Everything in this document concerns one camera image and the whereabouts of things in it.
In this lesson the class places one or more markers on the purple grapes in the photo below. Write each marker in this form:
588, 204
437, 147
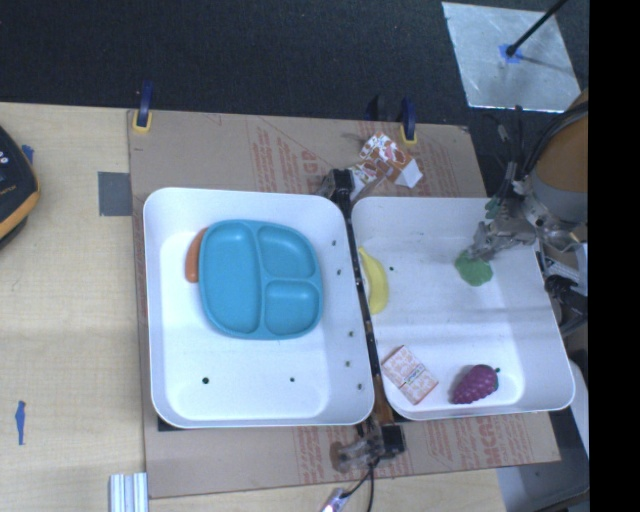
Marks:
475, 384

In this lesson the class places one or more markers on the green broccoli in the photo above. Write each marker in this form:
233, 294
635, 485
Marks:
474, 272

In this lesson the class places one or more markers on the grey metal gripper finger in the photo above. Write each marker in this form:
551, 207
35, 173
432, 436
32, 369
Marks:
481, 240
496, 250

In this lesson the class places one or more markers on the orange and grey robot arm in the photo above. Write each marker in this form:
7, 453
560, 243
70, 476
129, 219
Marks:
565, 150

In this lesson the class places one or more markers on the thin black and white rod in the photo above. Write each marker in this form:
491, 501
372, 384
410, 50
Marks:
364, 300

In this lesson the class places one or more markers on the black cylinder on white bracket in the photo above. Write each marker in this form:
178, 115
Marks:
562, 280

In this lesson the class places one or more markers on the yellow banana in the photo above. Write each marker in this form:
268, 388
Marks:
377, 285

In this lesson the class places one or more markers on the orange and white carton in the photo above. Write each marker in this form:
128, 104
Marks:
390, 157
407, 375

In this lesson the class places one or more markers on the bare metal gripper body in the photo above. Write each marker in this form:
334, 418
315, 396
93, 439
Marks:
515, 227

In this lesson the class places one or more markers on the blue divided plate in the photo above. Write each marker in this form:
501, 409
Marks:
235, 280

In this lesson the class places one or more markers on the brown cardboard board red print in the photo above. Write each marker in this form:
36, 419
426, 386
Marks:
210, 150

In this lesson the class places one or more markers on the white plastic tray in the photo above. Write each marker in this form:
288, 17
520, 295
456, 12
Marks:
250, 380
450, 325

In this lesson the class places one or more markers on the orange sausage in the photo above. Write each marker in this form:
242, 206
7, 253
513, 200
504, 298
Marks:
191, 260

